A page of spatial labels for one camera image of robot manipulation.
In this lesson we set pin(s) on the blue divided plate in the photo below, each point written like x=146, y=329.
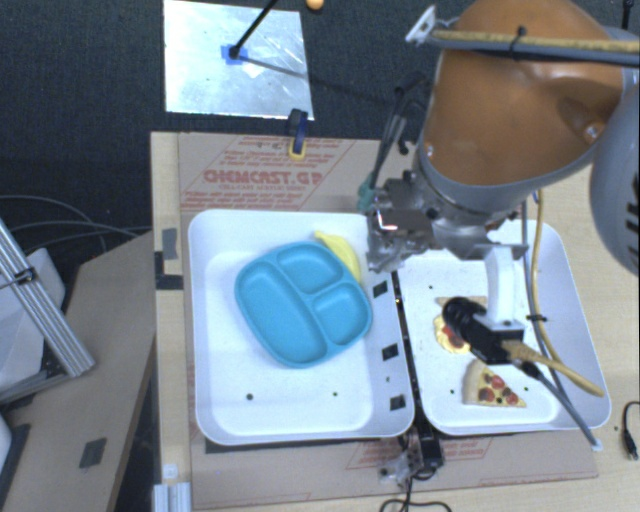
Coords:
x=295, y=305

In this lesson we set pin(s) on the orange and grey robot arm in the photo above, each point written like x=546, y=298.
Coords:
x=505, y=115

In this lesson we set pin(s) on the yellow banana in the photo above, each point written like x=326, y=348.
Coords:
x=346, y=250

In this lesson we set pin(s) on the black cylinder on white bracket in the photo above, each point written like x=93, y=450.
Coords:
x=487, y=332

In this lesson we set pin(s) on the thin black rod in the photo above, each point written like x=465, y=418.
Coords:
x=407, y=350

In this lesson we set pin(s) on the pizza slice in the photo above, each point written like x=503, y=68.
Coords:
x=487, y=387
x=445, y=336

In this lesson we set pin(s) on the brown cardboard board red print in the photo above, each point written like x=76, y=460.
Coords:
x=280, y=175

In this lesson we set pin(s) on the white plastic tray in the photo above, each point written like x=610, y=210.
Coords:
x=560, y=310
x=280, y=400

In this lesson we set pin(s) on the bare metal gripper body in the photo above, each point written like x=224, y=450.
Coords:
x=405, y=225

